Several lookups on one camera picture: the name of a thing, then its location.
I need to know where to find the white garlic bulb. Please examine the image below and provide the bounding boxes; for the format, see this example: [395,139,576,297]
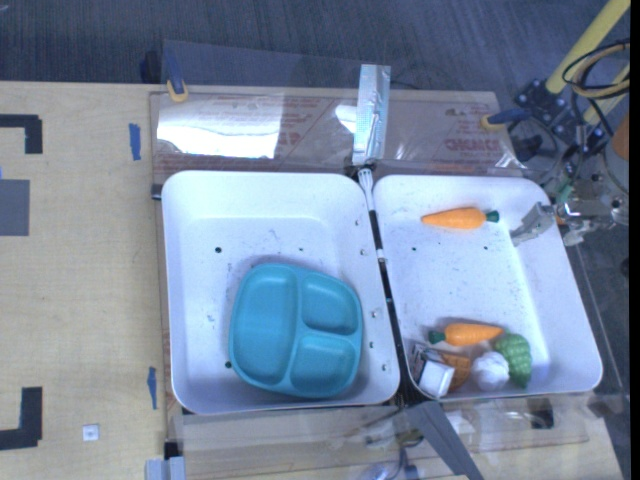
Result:
[471,350,511,393]

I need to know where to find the orange carrot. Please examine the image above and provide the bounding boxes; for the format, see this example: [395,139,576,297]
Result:
[427,321,505,348]
[420,206,501,231]

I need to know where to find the blue divided plate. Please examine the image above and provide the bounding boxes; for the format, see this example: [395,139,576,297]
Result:
[228,261,364,400]

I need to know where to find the orange bread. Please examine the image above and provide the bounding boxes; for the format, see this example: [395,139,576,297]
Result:
[439,350,473,393]

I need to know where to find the white plastic tray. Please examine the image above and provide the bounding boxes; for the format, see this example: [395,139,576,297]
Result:
[160,169,402,416]
[372,173,604,402]

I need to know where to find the white carton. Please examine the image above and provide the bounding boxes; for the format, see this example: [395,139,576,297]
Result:
[410,342,456,400]

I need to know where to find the green grapes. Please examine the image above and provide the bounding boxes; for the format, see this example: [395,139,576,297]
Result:
[493,332,534,390]

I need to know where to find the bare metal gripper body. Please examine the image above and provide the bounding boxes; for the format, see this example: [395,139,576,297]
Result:
[552,177,631,233]

